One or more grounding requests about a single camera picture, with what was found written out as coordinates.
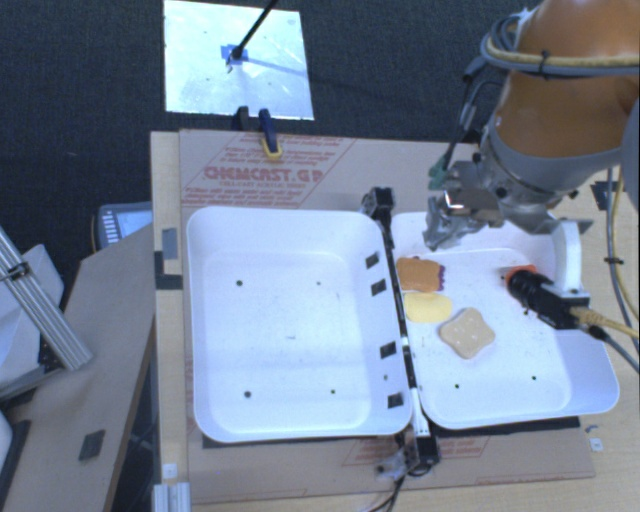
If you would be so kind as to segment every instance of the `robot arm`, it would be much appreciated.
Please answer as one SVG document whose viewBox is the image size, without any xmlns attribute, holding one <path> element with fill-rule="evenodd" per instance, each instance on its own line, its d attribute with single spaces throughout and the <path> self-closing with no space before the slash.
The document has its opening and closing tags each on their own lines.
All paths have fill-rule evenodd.
<svg viewBox="0 0 640 512">
<path fill-rule="evenodd" d="M 549 208 L 621 161 L 637 208 L 639 27 L 638 0 L 546 0 L 494 25 L 482 56 L 509 75 L 479 153 L 429 200 L 428 247 L 505 220 L 549 233 Z"/>
</svg>

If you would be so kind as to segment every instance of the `dark floor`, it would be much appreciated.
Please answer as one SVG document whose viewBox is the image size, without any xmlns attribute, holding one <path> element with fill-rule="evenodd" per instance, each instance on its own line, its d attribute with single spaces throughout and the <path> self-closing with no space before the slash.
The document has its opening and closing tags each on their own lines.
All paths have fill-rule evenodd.
<svg viewBox="0 0 640 512">
<path fill-rule="evenodd" d="M 445 140 L 462 96 L 461 73 L 482 35 L 497 18 L 536 3 L 282 0 L 279 8 L 301 13 L 316 120 L 276 127 Z M 165 112 L 162 6 L 0 2 L 0 225 L 20 250 L 45 244 L 68 286 L 91 252 L 97 209 L 150 199 L 151 131 L 230 126 L 227 117 Z M 491 94 L 480 121 L 495 101 Z M 126 510 L 118 507 L 146 482 L 146 462 L 136 462 L 146 457 L 143 445 L 132 443 L 126 469 L 144 469 L 129 479 L 136 485 L 115 510 Z"/>
</svg>

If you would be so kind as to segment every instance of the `black carpet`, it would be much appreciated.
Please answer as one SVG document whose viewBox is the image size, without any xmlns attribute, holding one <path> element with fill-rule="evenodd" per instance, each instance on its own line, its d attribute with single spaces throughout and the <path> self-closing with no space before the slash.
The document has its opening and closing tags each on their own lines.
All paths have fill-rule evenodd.
<svg viewBox="0 0 640 512">
<path fill-rule="evenodd" d="M 523 5 L 282 0 L 301 13 L 316 120 L 276 128 L 445 140 L 480 38 Z M 44 243 L 67 284 L 98 207 L 149 200 L 151 131 L 230 126 L 165 112 L 162 25 L 159 0 L 0 2 L 0 225 L 20 250 Z"/>
</svg>

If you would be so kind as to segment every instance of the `white tray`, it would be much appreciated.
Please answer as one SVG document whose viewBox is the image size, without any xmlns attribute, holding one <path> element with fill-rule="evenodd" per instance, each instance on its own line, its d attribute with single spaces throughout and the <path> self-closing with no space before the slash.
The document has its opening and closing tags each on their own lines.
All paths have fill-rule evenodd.
<svg viewBox="0 0 640 512">
<path fill-rule="evenodd" d="M 209 207 L 186 233 L 194 409 L 204 434 L 242 442 L 406 426 L 412 407 L 393 290 L 371 219 Z M 374 295 L 381 282 L 386 290 Z M 381 357 L 394 342 L 396 352 Z"/>
<path fill-rule="evenodd" d="M 425 214 L 392 223 L 394 257 L 419 256 L 444 265 L 452 316 L 478 309 L 495 341 L 474 358 L 459 357 L 437 333 L 441 324 L 407 321 L 422 406 L 450 429 L 595 414 L 618 400 L 618 382 L 604 345 L 581 331 L 556 331 L 512 298 L 501 269 L 534 264 L 553 279 L 551 236 L 531 236 L 506 224 L 467 235 L 435 253 L 424 247 Z"/>
</svg>

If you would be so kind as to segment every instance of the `yellow cable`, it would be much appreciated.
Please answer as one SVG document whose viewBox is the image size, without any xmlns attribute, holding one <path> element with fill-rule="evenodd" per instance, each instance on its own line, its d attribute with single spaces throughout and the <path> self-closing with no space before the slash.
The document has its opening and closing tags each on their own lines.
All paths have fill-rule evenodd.
<svg viewBox="0 0 640 512">
<path fill-rule="evenodd" d="M 623 185 L 622 170 L 620 170 L 618 172 L 618 185 L 616 186 L 616 197 L 613 200 L 613 206 L 611 208 L 611 245 L 613 246 L 612 256 L 614 258 L 614 261 L 618 257 L 618 254 L 616 251 L 616 217 L 618 215 L 618 205 L 620 204 L 620 196 L 622 195 L 622 185 Z M 622 293 L 622 297 L 624 298 L 624 301 L 627 303 L 627 306 L 631 310 L 631 313 L 633 314 L 635 319 L 638 320 L 638 308 L 633 304 L 631 300 L 631 294 L 627 290 L 624 280 L 622 279 L 622 275 L 620 273 L 620 265 L 614 263 L 613 270 L 616 274 L 616 279 L 618 280 L 618 286 L 620 288 L 620 292 Z"/>
<path fill-rule="evenodd" d="M 601 315 L 597 311 L 593 311 L 587 307 L 583 306 L 574 306 L 569 310 L 573 316 L 575 316 L 578 321 L 582 324 L 588 325 L 599 325 L 600 327 L 609 327 L 611 329 L 615 329 L 616 331 L 620 331 L 627 336 L 631 336 L 632 338 L 638 338 L 638 331 L 632 329 L 631 327 L 627 327 L 620 322 L 615 322 L 607 318 L 604 315 Z"/>
<path fill-rule="evenodd" d="M 541 55 L 500 50 L 491 37 L 487 38 L 487 53 L 496 59 L 521 64 L 539 65 L 544 59 Z M 638 66 L 640 65 L 640 55 L 616 55 L 613 57 L 557 57 L 550 55 L 544 64 L 546 66 L 580 68 Z"/>
</svg>

